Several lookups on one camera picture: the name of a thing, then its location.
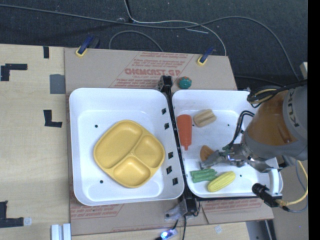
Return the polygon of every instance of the white object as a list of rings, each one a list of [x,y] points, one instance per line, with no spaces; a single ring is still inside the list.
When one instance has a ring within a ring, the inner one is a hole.
[[[199,111],[212,109],[216,115],[216,120],[204,127],[192,127],[192,144],[188,150],[181,147],[184,170],[187,176],[187,184],[190,190],[201,198],[235,198],[235,197],[255,197],[252,186],[255,183],[272,187],[272,192],[280,193],[283,187],[281,174],[273,171],[273,174],[260,173],[250,165],[236,167],[228,164],[217,164],[213,168],[218,174],[234,171],[235,181],[217,192],[207,190],[208,181],[193,183],[190,175],[191,171],[200,170],[200,150],[207,145],[212,150],[220,150],[226,146],[233,138],[239,115],[247,110],[255,112],[247,102],[247,91],[238,90],[179,90],[174,93],[172,103],[175,117],[182,114],[190,116],[196,115]],[[244,130],[251,121],[250,116],[245,116],[242,123]],[[241,134],[235,140],[240,143]],[[271,167],[278,168],[276,158],[270,159],[267,163]]]
[[[167,99],[161,92],[153,89],[79,88],[70,95],[69,109],[73,189],[82,204],[98,206],[161,201],[176,199],[182,194],[185,185],[173,126]],[[165,149],[162,166],[138,188],[127,188],[115,182],[94,161],[95,144],[121,120],[140,124]]]
[[[50,240],[71,240],[70,223],[65,223],[63,225],[51,225]]]

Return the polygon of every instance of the black connector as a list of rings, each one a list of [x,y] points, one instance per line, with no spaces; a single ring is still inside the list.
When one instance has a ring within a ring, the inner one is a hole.
[[[260,183],[256,183],[252,186],[252,192],[257,195],[259,198],[261,198],[264,203],[270,207],[278,207],[279,204],[276,202],[277,199],[281,199],[282,196],[272,196],[269,193],[269,188],[267,188],[264,185],[261,185]]]

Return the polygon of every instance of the black hole in tray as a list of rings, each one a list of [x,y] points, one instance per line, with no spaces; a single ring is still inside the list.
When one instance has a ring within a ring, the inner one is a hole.
[[[178,184],[178,178],[174,178],[174,179],[172,179],[172,184],[173,184],[173,185]]]
[[[169,166],[169,167],[166,169],[166,174],[169,174],[169,173],[171,173],[171,172],[172,172],[172,167]]]

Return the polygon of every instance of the light wood surface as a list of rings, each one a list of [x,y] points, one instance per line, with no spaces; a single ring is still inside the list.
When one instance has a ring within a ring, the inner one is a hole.
[[[27,64],[0,81],[0,202],[8,201],[7,218],[30,217],[32,225],[0,228],[2,240],[50,239],[50,226],[70,222],[67,162],[66,96],[50,94],[50,75],[64,75],[64,49],[0,44],[0,65]],[[46,127],[43,110],[52,110]],[[182,228],[178,229],[181,238]],[[75,240],[155,239],[163,230],[74,236]],[[248,240],[245,222],[187,226],[185,239]]]

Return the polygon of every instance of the blue and yellow clamp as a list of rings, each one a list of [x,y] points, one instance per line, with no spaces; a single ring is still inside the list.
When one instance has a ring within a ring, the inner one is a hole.
[[[75,51],[75,54],[81,58],[86,54],[88,48],[99,48],[99,45],[99,38],[94,37],[93,35],[88,35],[82,45]]]
[[[212,54],[214,50],[214,47],[211,46],[202,56],[200,56],[198,58],[198,60],[196,61],[196,63],[199,65],[199,66],[203,66],[204,64],[206,64],[207,60],[208,60],[208,56]]]

